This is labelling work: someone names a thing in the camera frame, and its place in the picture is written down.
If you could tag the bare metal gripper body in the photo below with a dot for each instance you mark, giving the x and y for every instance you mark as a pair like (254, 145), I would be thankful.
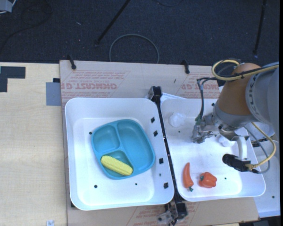
(210, 125)

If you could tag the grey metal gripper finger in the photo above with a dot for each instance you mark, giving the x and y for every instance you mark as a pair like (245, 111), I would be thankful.
(195, 135)
(203, 137)

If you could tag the black cylinder on white bracket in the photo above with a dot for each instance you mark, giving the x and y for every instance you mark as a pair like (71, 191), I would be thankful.
(235, 162)

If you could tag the white crumpled ball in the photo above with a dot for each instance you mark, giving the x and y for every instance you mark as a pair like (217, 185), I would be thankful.
(225, 141)
(177, 119)

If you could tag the orange chili pepper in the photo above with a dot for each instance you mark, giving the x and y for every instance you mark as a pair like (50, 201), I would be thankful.
(187, 176)

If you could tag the white plastic tray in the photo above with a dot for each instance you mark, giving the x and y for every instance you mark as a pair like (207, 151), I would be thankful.
(85, 192)
(212, 154)

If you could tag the orange bell pepper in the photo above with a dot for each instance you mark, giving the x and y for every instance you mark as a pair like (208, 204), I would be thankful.
(208, 180)

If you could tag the brown cardboard board red print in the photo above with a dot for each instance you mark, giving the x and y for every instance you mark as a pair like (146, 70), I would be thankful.
(132, 79)

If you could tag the thin black and white rod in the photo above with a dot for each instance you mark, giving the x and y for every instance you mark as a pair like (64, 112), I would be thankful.
(166, 145)

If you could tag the yellow corn cob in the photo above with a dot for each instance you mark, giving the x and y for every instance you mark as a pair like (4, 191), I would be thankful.
(116, 165)

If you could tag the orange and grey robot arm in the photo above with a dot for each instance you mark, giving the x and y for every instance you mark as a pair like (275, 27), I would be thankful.
(235, 95)

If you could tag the blue divided plate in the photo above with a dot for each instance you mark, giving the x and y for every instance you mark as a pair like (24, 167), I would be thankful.
(134, 140)

